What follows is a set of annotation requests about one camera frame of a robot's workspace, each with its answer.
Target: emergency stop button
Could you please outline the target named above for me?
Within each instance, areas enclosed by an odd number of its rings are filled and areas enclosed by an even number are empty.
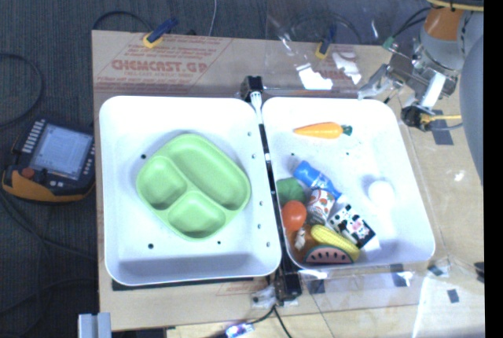
[[[21,170],[21,176],[27,178],[28,180],[32,180],[35,177],[35,171],[31,169],[31,167],[25,167]]]

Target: black electronic device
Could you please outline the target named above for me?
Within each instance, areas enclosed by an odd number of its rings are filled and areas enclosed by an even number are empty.
[[[92,129],[38,117],[12,147],[2,188],[26,200],[64,203],[84,198],[95,183]]]

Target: green plate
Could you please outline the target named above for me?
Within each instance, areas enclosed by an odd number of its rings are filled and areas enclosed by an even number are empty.
[[[250,200],[247,175],[216,145],[181,134],[155,152],[136,179],[141,200],[179,236],[215,235]]]

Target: device screen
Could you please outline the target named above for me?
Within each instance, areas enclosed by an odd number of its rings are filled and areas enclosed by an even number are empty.
[[[91,135],[47,124],[30,166],[78,180],[92,142]]]

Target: white tray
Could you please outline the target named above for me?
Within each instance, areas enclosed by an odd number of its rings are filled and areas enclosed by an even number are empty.
[[[388,106],[374,100],[274,97],[263,105],[263,122],[276,181],[292,177],[296,163],[306,160],[331,179],[376,232],[380,250],[354,264],[334,267],[387,266],[431,258],[435,238],[396,116]],[[322,122],[351,125],[352,135],[327,140],[292,132]],[[378,180],[391,185],[393,200],[369,199],[369,186]],[[302,268],[327,268],[293,261]]]
[[[255,112],[232,98],[113,97],[100,110],[105,264],[124,285],[258,277],[281,260]],[[245,172],[251,199],[223,230],[193,242],[168,229],[140,200],[145,159],[173,137],[200,134]]]

